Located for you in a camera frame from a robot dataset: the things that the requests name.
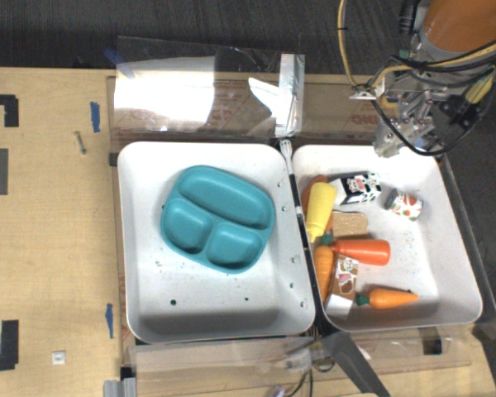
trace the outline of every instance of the black corner marker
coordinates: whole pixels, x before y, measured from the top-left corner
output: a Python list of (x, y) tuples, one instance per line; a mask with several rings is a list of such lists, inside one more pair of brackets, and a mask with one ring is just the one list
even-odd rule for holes
[(18, 127), (18, 98), (13, 94), (0, 94), (0, 106), (3, 106), (3, 125)]
[(18, 321), (2, 321), (0, 371), (15, 369), (18, 363)]

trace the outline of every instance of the dark background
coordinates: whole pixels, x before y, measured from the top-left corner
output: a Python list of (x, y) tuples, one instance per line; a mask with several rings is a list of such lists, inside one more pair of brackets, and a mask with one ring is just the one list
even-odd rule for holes
[[(0, 0), (0, 66), (113, 68), (103, 50), (115, 49), (119, 36), (136, 36), (298, 52), (307, 73), (343, 74), (339, 1)], [(350, 0), (347, 48), (355, 74), (373, 74), (408, 42), (398, 33), (401, 3)], [(496, 299), (496, 96), (449, 158)], [(496, 380), (496, 340), (480, 335)]]

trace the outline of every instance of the orange cylinder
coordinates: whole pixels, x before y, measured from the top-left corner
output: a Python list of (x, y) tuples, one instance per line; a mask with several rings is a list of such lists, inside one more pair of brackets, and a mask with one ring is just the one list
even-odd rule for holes
[(385, 240), (338, 240), (331, 249), (366, 265), (387, 265), (391, 248)]
[(441, 50), (477, 49), (496, 40), (496, 0), (432, 0), (424, 32)]

